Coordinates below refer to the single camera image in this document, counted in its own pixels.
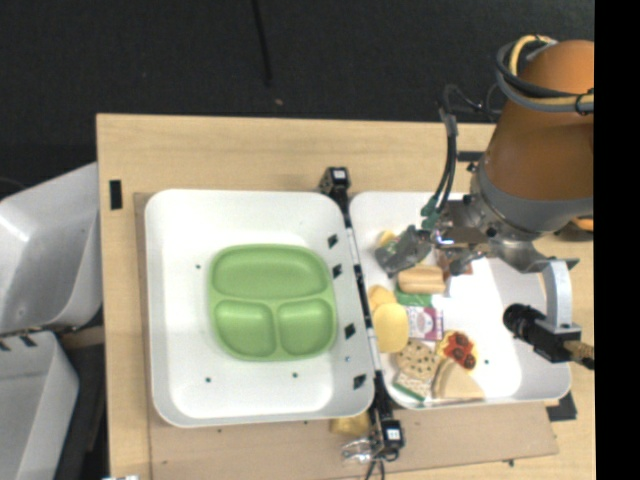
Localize white plastic tray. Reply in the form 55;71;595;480
348;190;573;411
143;188;377;429

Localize green divided plate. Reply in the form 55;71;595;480
206;243;338;362

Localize red and brown packet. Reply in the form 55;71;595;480
433;247;474;275

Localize green and white packet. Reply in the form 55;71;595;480
391;370;434;402

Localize yellow round bread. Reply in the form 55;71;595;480
373;302;411;354

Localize yellow round chips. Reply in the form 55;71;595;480
367;284;399;313

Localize black block with thin wires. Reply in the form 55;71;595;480
372;417;407;462
318;166;351;195

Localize yellow crumpled packet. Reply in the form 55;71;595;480
329;414;372;438

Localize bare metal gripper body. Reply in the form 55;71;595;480
432;201;549;273

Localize thin black and white rod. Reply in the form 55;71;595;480
337;191;391;422

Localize green flat packet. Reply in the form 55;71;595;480
393;288;434;309

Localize brown chocolate chip biscuit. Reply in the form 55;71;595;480
395;339;436;382

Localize pizza slice with red toppings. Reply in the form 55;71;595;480
435;329;479;372

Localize beige sandwich bread slice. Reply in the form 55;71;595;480
431;357;487;402

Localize white and pink carton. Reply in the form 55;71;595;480
405;305;446;342

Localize tan hot dog bun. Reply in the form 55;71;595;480
396;264;447;295

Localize black cylinder on white bracket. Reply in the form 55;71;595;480
502;257;584;364

